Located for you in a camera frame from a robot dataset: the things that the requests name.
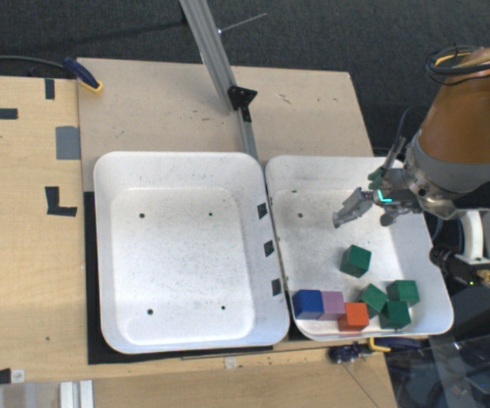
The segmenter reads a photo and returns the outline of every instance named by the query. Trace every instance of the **metal rod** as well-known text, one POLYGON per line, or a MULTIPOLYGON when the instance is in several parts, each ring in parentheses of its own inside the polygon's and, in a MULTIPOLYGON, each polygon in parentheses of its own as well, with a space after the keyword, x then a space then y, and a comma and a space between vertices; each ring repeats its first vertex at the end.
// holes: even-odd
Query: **metal rod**
POLYGON ((221 101, 227 112, 236 113, 242 137, 243 150, 258 160, 256 144, 254 143, 253 127, 245 122, 242 112, 235 112, 228 97, 228 89, 236 86, 226 51, 220 41, 219 31, 214 24, 207 0, 179 0, 185 12, 186 20, 196 39, 203 63, 207 66, 221 101))

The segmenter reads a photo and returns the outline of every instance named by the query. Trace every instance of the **red block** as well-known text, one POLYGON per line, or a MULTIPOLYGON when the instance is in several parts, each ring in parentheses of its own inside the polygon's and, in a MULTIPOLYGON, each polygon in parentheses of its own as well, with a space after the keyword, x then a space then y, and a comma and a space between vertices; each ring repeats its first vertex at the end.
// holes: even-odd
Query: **red block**
POLYGON ((365 303, 345 303, 345 314, 338 319, 342 332, 360 332, 370 324, 368 306, 365 303))

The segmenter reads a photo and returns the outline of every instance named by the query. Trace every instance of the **white tray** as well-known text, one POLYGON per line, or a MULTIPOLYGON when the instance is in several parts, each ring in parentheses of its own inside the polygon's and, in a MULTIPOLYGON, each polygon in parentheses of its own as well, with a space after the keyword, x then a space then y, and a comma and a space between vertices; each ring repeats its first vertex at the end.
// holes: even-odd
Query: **white tray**
POLYGON ((112 152, 95 165, 94 191, 101 330, 115 350, 267 346, 287 334, 251 156, 112 152))
MULTIPOLYGON (((420 302, 410 309, 412 323, 398 334, 446 332, 453 324, 453 307, 440 270, 429 260, 432 245, 422 214, 407 214, 382 227, 383 209, 374 206, 361 218, 333 227, 333 212, 356 187, 367 189, 368 174, 382 163, 375 157, 315 156, 277 156, 268 162, 266 183, 288 292, 292 297, 299 289, 341 291, 346 302, 354 302, 369 283, 384 291, 394 280, 415 280, 420 302), (372 252, 369 271, 361 278, 339 270, 351 244, 372 252)), ((336 321, 295 322, 313 340, 357 337, 340 332, 336 321)), ((358 335, 394 336, 395 331, 381 329, 376 316, 358 335)))

